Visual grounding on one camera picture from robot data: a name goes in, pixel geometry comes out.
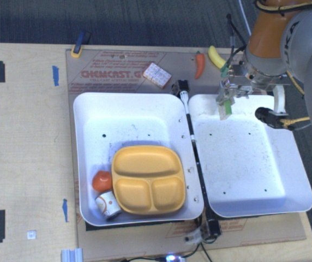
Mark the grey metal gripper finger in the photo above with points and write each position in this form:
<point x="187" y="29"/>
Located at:
<point x="232" y="97"/>
<point x="223" y="110"/>

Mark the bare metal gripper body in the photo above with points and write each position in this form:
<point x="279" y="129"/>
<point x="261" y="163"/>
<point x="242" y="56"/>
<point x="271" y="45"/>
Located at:
<point x="240" y="76"/>

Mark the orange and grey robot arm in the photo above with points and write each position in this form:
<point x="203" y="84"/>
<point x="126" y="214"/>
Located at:
<point x="304" y="50"/>

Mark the yellow banana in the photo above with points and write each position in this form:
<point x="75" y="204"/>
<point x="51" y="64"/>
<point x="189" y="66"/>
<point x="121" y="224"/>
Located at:
<point x="216" y="57"/>

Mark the orange toy pepper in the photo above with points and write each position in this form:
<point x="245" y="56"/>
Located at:
<point x="200" y="64"/>

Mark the thin black and white rod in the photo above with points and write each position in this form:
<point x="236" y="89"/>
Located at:
<point x="197" y="151"/>

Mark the white plastic tray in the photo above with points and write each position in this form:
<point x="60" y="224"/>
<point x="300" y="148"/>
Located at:
<point x="134" y="119"/>
<point x="243" y="160"/>

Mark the pink and white carton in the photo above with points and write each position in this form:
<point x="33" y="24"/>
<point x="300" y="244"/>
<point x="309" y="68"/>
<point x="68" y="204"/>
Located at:
<point x="157" y="75"/>

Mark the yellow divided plate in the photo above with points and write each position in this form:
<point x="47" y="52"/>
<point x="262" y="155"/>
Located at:
<point x="147" y="179"/>

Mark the brown cardboard board, red print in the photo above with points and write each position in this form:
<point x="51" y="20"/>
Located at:
<point x="112" y="74"/>

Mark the orange round toy fruit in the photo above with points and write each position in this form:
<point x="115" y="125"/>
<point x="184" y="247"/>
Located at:
<point x="102" y="181"/>

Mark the white and orange can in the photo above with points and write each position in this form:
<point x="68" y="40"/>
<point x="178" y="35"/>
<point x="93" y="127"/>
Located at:
<point x="108" y="205"/>

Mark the black cylinder on white bracket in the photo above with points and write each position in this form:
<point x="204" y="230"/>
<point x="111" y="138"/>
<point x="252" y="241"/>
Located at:
<point x="276" y="119"/>

